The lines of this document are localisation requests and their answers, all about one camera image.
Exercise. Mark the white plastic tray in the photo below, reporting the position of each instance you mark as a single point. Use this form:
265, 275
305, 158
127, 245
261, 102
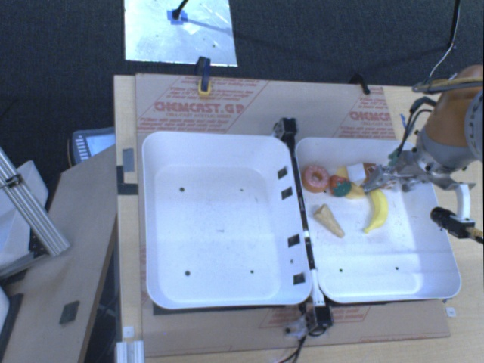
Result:
219, 225
378, 263

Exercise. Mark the white cube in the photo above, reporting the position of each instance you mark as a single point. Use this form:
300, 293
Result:
355, 172

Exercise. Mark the pink doughnut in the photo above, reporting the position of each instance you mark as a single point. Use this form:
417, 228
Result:
311, 182

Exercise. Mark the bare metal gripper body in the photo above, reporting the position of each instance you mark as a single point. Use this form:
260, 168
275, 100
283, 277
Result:
414, 170

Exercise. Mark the red and green strawberry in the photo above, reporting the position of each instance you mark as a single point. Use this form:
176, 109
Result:
339, 187

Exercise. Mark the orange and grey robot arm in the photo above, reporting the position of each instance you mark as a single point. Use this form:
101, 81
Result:
450, 119

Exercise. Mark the brown cardboard board red print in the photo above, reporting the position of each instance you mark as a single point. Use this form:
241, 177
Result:
242, 100

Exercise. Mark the brown bread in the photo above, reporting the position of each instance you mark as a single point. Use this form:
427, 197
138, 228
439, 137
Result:
368, 168

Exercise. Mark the yellow lemon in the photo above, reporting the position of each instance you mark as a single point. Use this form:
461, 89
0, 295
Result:
355, 192

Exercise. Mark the thin black and white rod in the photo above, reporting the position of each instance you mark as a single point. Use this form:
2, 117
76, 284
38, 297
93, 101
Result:
304, 218

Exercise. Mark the black cylinder on white bracket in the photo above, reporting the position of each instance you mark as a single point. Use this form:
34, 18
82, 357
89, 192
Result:
452, 219

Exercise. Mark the yellow banana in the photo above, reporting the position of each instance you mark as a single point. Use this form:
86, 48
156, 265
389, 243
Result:
380, 210

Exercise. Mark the tan ice cream cone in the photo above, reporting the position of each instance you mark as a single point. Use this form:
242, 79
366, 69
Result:
328, 219

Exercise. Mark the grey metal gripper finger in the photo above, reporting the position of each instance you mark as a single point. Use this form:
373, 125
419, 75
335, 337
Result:
372, 185
378, 172

